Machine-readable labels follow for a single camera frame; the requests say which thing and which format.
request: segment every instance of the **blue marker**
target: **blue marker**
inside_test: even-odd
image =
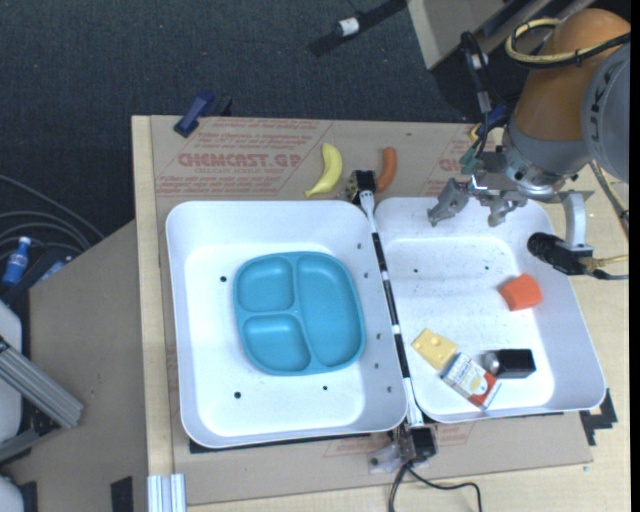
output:
[[[7,260],[7,269],[2,276],[2,284],[5,286],[15,286],[20,282],[29,264],[29,246],[31,238],[22,236],[18,240],[18,248],[11,253]]]

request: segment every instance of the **toy banana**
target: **toy banana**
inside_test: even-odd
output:
[[[322,144],[322,158],[324,160],[324,171],[320,179],[309,190],[305,190],[305,197],[309,198],[314,194],[325,194],[331,192],[338,184],[342,176],[342,155],[335,146]]]

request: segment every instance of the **orange sausage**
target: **orange sausage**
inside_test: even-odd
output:
[[[382,172],[378,177],[378,192],[384,192],[391,184],[393,177],[396,175],[397,167],[398,154],[396,153],[396,148],[391,146],[384,148],[382,152]]]

